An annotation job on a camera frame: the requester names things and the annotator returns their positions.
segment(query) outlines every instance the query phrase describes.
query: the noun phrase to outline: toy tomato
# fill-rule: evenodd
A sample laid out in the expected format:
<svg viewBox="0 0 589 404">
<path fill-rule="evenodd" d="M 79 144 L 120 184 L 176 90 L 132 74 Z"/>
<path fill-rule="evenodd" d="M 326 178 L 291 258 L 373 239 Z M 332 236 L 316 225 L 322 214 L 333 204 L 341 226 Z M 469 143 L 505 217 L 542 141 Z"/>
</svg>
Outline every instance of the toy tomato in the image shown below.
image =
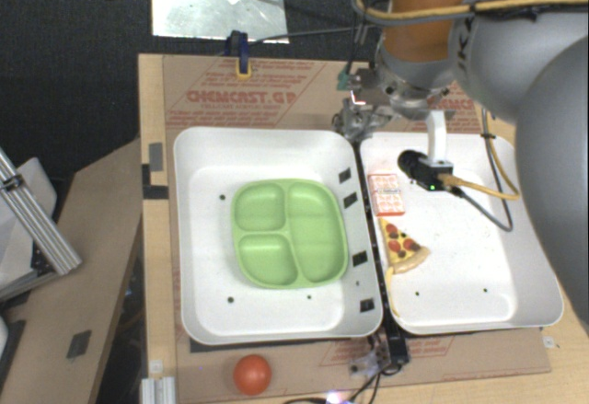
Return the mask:
<svg viewBox="0 0 589 404">
<path fill-rule="evenodd" d="M 239 360 L 233 370 L 233 381 L 237 389 L 248 396 L 263 392 L 272 378 L 268 362 L 259 355 L 247 355 Z"/>
</svg>

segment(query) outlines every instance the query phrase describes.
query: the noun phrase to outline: metal rod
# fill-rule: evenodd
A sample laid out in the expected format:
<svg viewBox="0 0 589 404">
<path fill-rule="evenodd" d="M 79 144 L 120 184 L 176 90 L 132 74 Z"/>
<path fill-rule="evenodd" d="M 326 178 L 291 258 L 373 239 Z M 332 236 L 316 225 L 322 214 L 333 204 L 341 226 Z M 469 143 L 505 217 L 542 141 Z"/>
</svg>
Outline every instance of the metal rod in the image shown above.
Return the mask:
<svg viewBox="0 0 589 404">
<path fill-rule="evenodd" d="M 41 276 L 37 276 L 35 271 L 31 271 L 25 276 L 14 280 L 4 288 L 0 288 L 0 302 L 8 301 L 19 294 L 25 293 L 37 286 L 41 286 L 56 277 L 57 274 L 52 271 L 42 274 Z"/>
<path fill-rule="evenodd" d="M 0 148 L 0 177 L 6 181 L 16 176 L 17 169 Z M 0 190 L 0 194 L 57 273 L 66 274 L 82 262 L 25 183 L 12 190 Z"/>
<path fill-rule="evenodd" d="M 372 253 L 375 258 L 376 278 L 378 280 L 378 289 L 383 307 L 383 322 L 382 326 L 387 335 L 388 354 L 391 363 L 398 366 L 407 364 L 410 361 L 409 349 L 405 337 L 401 332 L 393 313 L 388 304 L 387 283 L 385 282 L 385 274 L 383 272 L 383 265 L 380 261 L 380 252 L 378 251 L 378 242 L 376 241 L 375 224 L 373 223 L 372 207 L 370 205 L 370 197 L 368 195 L 367 178 L 364 172 L 364 163 L 360 154 L 360 143 L 352 144 L 354 158 L 356 159 L 356 168 L 358 170 L 358 179 L 360 180 L 360 187 L 362 189 L 362 199 L 364 203 L 364 211 L 366 214 L 366 222 L 368 224 L 368 235 L 372 243 Z"/>
<path fill-rule="evenodd" d="M 36 217 L 31 216 L 27 207 L 22 204 L 22 200 L 4 192 L 2 193 L 2 197 L 10 207 L 11 211 L 18 218 L 18 221 L 23 224 L 31 237 L 37 242 L 39 248 L 45 254 L 47 261 L 52 265 L 55 271 L 61 275 L 66 274 L 69 269 L 64 265 L 65 260 L 62 256 L 62 252 L 55 247 L 52 239 L 47 238 L 39 220 Z"/>
</svg>

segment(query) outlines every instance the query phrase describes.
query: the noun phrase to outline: green divided plate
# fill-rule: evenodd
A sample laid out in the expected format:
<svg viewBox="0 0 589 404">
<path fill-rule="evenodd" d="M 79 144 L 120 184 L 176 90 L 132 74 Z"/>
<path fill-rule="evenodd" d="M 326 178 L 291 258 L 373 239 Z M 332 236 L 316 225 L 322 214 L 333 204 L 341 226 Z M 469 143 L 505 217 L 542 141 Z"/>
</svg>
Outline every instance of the green divided plate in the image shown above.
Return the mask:
<svg viewBox="0 0 589 404">
<path fill-rule="evenodd" d="M 348 243 L 338 202 L 306 179 L 255 181 L 231 204 L 239 267 L 267 288 L 320 286 L 348 268 Z"/>
</svg>

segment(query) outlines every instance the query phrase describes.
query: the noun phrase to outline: metal bracket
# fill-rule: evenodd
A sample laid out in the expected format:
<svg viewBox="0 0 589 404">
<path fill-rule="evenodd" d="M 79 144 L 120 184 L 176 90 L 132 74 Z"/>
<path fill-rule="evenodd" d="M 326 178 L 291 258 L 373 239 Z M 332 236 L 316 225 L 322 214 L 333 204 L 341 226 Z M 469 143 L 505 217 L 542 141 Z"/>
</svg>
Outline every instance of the metal bracket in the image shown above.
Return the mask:
<svg viewBox="0 0 589 404">
<path fill-rule="evenodd" d="M 389 360 L 392 365 L 402 366 L 410 361 L 409 349 L 407 342 L 405 341 L 404 333 L 399 328 L 397 322 L 393 318 L 390 308 L 387 306 L 388 303 L 388 292 L 385 283 L 385 274 L 383 273 L 382 264 L 380 262 L 380 253 L 378 252 L 378 244 L 376 242 L 375 225 L 372 220 L 372 209 L 370 206 L 370 198 L 368 195 L 368 186 L 366 183 L 366 176 L 364 174 L 364 166 L 362 158 L 360 156 L 360 144 L 353 143 L 353 152 L 356 159 L 356 168 L 358 170 L 358 178 L 360 179 L 360 185 L 362 187 L 362 195 L 364 201 L 364 210 L 366 213 L 366 221 L 368 223 L 368 234 L 372 242 L 372 251 L 375 258 L 375 271 L 376 278 L 378 280 L 378 289 L 383 304 L 383 328 L 385 330 L 387 340 L 386 345 L 388 349 Z"/>
<path fill-rule="evenodd" d="M 350 375 L 372 377 L 390 365 L 388 345 L 383 341 L 376 345 L 367 355 L 350 362 Z"/>
<path fill-rule="evenodd" d="M 22 175 L 17 173 L 15 176 L 10 177 L 9 179 L 0 180 L 0 190 L 12 191 L 18 188 L 24 182 L 25 180 L 22 178 Z"/>
<path fill-rule="evenodd" d="M 142 404 L 176 404 L 176 380 L 173 376 L 141 380 Z"/>
</svg>

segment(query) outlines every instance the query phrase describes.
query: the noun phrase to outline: toy pizza slice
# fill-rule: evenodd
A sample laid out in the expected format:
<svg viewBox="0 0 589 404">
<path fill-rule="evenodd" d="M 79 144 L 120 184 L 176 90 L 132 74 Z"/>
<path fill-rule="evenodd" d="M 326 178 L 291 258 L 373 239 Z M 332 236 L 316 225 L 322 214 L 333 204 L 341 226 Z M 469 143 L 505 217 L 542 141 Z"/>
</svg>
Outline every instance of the toy pizza slice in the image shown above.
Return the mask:
<svg viewBox="0 0 589 404">
<path fill-rule="evenodd" d="M 388 264 L 394 273 L 412 270 L 430 255 L 427 247 L 419 245 L 387 219 L 381 217 L 378 221 L 387 245 Z"/>
</svg>

